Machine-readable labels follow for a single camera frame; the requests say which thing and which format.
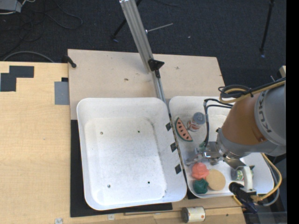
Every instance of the black tripod leg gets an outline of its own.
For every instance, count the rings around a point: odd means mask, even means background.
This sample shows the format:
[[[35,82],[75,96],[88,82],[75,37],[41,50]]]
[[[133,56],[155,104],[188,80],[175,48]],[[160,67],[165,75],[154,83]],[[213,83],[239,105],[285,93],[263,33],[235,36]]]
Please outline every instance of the black tripod leg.
[[[264,48],[265,42],[266,42],[266,37],[267,37],[267,33],[268,33],[268,28],[269,28],[269,23],[270,23],[270,18],[271,18],[271,13],[272,13],[272,8],[273,7],[274,7],[274,0],[270,0],[268,17],[267,17],[267,22],[266,22],[266,28],[265,28],[265,32],[263,34],[263,41],[262,41],[262,45],[261,45],[261,48],[260,48],[260,52],[262,54],[262,57],[265,57],[263,48]]]
[[[142,0],[138,0],[138,1],[136,2],[136,5],[138,6],[139,3],[141,3],[141,1],[142,1]],[[112,36],[111,36],[111,39],[112,39],[112,40],[114,40],[114,41],[117,42],[117,40],[116,40],[116,35],[119,33],[119,31],[121,30],[121,28],[126,24],[126,22],[127,22],[126,19],[124,19],[124,20],[122,21],[122,23],[120,24],[120,26],[119,26],[119,27],[116,29],[116,31],[112,34]]]

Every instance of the round tan object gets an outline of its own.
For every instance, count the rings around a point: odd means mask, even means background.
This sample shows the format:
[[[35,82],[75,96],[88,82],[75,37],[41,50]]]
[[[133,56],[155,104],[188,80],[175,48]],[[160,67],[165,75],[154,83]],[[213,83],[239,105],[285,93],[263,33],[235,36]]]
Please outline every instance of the round tan object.
[[[225,176],[222,172],[211,169],[209,175],[206,176],[206,181],[209,183],[208,187],[212,190],[219,191],[225,186]]]

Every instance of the dark green object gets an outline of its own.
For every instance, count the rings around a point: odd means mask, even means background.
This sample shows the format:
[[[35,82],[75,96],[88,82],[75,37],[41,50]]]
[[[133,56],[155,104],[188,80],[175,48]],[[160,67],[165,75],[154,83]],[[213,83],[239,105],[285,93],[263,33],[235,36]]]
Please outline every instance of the dark green object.
[[[209,185],[209,183],[205,180],[205,179],[200,179],[200,180],[196,180],[194,182],[194,191],[197,194],[203,194],[207,192],[207,186]]]

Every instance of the silver can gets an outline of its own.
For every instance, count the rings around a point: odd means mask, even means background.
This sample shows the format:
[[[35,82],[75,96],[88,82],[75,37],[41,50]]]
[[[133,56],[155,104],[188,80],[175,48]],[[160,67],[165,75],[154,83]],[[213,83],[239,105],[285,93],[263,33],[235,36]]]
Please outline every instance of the silver can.
[[[198,131],[205,123],[205,115],[201,112],[195,113],[192,118],[188,121],[187,127],[190,131]]]

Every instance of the wooden table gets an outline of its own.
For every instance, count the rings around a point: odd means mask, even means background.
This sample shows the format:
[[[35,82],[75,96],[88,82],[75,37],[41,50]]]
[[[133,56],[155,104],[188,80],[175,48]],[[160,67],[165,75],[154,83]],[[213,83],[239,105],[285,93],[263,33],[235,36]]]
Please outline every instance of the wooden table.
[[[108,67],[110,70],[112,68],[117,70],[116,66],[121,60],[122,64],[127,65],[139,62],[137,53],[69,50],[69,55],[79,68],[90,59],[96,59],[94,64],[103,66],[109,60],[106,69]],[[224,85],[217,59],[214,57],[154,56],[157,60],[165,61],[160,72],[167,99],[173,97],[177,91],[174,83],[183,80],[182,85],[187,80],[192,81],[195,75],[187,77],[190,73],[197,74],[197,79],[203,81],[202,85],[188,92],[186,92],[188,88],[180,89],[178,95],[189,96],[190,92],[193,92],[192,95],[214,96],[218,95],[215,87]],[[72,73],[73,68],[66,63],[0,62],[0,73],[8,73],[9,66],[34,66],[34,77],[17,78],[16,91],[0,92],[1,223],[54,224],[56,221],[60,224],[175,224],[182,223],[180,210],[191,206],[205,208],[205,223],[245,223],[239,203],[231,196],[192,200],[185,198],[173,203],[172,211],[160,213],[70,217],[71,106],[76,103],[77,98],[82,98],[82,94],[76,92],[75,98],[72,88],[71,105],[56,105],[54,83],[60,82],[62,77],[70,76],[71,86],[76,77]],[[138,72],[135,72],[136,78],[132,74],[122,73],[121,76],[121,72],[119,73],[124,89],[127,82],[138,80],[137,76],[142,76],[136,73]],[[113,97],[118,95],[120,90],[117,89],[115,94],[107,93],[104,96]],[[132,93],[128,92],[123,97],[130,97],[128,94]]]

